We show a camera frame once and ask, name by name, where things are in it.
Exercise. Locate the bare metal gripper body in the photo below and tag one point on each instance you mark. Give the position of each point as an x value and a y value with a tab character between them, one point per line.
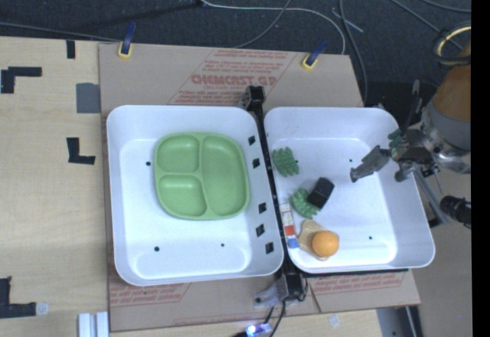
415	156

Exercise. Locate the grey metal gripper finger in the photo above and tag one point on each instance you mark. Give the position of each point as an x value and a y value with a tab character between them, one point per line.
369	165
404	174

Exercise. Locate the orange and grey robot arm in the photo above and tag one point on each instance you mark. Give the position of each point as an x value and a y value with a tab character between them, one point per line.
455	98

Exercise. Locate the black cube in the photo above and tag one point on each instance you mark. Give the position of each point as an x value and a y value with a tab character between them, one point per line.
321	192

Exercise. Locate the white plastic tray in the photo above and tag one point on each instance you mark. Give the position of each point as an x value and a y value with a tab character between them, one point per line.
191	251
360	220

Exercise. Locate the orange ball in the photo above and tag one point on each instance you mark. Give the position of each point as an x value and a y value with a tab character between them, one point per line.
325	243

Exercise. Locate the beige flat toy food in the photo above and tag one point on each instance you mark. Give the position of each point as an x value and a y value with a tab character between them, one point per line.
307	232

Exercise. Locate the white carton red blue print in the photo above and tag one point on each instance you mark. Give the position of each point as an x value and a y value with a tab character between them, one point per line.
289	226

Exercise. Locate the thin black rod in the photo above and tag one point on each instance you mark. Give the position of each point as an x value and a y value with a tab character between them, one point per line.
268	163

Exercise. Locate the green divided plate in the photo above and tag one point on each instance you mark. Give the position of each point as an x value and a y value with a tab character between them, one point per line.
214	171

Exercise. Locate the brown cardboard board red print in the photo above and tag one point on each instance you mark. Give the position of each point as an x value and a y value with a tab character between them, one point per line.
161	75

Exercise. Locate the black cylinder on white bracket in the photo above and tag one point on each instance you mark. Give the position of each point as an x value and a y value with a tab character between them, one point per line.
455	209

